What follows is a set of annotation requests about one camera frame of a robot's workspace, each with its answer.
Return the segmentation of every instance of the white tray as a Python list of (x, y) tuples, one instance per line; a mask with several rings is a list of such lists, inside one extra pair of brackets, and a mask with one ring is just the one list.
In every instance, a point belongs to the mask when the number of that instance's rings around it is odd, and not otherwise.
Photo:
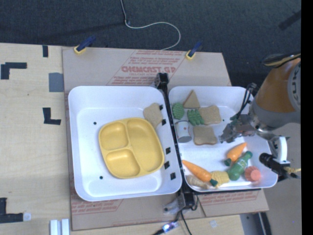
[[(216, 105), (219, 107), (222, 122), (211, 125), (215, 136), (218, 139), (218, 136), (223, 133), (223, 129), (230, 122), (229, 118), (239, 111), (244, 98), (245, 89), (241, 87), (174, 87), (169, 92), (169, 100), (171, 105), (177, 102), (183, 103), (191, 90), (196, 92), (201, 107), (207, 107), (211, 105)], [(243, 114), (248, 113), (248, 106), (249, 105), (247, 105), (243, 110)], [(188, 120), (186, 113), (181, 120)], [(182, 160), (190, 161), (205, 168), (208, 171), (226, 171), (229, 169), (229, 167), (224, 164), (224, 160), (226, 159), (228, 150), (237, 144), (246, 141), (247, 147), (244, 149), (244, 151), (249, 150), (253, 153), (253, 156), (249, 160), (248, 165), (254, 165), (258, 167), (262, 174), (261, 180), (254, 183), (247, 181), (244, 176), (241, 176), (239, 180), (230, 181), (229, 183), (221, 185), (219, 188), (210, 187), (210, 189), (204, 190), (199, 187), (190, 186), (190, 188), (193, 190), (198, 192), (217, 192), (227, 190), (269, 188), (276, 184), (278, 178), (277, 174), (272, 172), (271, 169), (265, 167), (259, 161), (260, 154), (264, 152), (271, 154), (268, 143), (265, 139), (255, 135), (253, 137), (237, 138), (232, 143), (220, 143), (218, 141), (218, 143), (215, 145), (195, 145), (193, 142), (193, 126), (191, 124), (189, 124), (189, 131), (192, 136), (192, 140), (187, 143), (178, 143)], [(183, 168), (185, 176), (191, 174), (185, 166), (183, 166)]]
[[(144, 118), (143, 109), (152, 103), (163, 105), (166, 124), (159, 124), (165, 163), (158, 171), (138, 178), (112, 176), (102, 158), (98, 132), (109, 122), (123, 118)], [(80, 86), (68, 96), (74, 184), (77, 194), (87, 201), (163, 195), (177, 192), (181, 173), (162, 93), (153, 87)]]

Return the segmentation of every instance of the black floor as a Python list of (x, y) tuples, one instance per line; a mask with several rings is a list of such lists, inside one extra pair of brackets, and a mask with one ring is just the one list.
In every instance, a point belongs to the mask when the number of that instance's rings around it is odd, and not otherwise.
[[(223, 53), (234, 86), (261, 85), (269, 72), (260, 60), (301, 49), (301, 0), (123, 0), (131, 26), (168, 22), (181, 32), (170, 50)], [(177, 31), (165, 24), (130, 29), (120, 0), (0, 0), (0, 42), (164, 49)]]

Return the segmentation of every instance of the green bottle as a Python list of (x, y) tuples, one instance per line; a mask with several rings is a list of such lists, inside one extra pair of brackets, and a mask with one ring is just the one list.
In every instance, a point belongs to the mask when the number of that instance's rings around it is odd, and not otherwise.
[(232, 167), (227, 171), (229, 179), (236, 181), (244, 173), (248, 166), (248, 160), (252, 158), (252, 152), (247, 151), (242, 157), (236, 160)]

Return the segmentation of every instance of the yellow plate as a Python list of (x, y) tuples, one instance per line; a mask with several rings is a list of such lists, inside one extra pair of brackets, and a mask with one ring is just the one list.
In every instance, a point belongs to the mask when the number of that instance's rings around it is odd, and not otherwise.
[(108, 170), (117, 178), (147, 175), (164, 164), (157, 133), (143, 118), (131, 117), (105, 124), (99, 131), (99, 144)]

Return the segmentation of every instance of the toy carrot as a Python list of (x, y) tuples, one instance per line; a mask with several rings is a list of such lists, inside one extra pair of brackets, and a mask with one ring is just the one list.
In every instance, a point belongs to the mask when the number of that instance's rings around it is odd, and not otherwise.
[(246, 142), (243, 142), (235, 146), (234, 148), (232, 148), (228, 152), (227, 159), (224, 161), (224, 164), (226, 166), (230, 166), (231, 162), (235, 162), (240, 157), (245, 147), (246, 147)]
[(201, 181), (210, 182), (212, 186), (217, 185), (218, 182), (212, 179), (211, 173), (206, 169), (186, 160), (182, 160), (182, 163)]

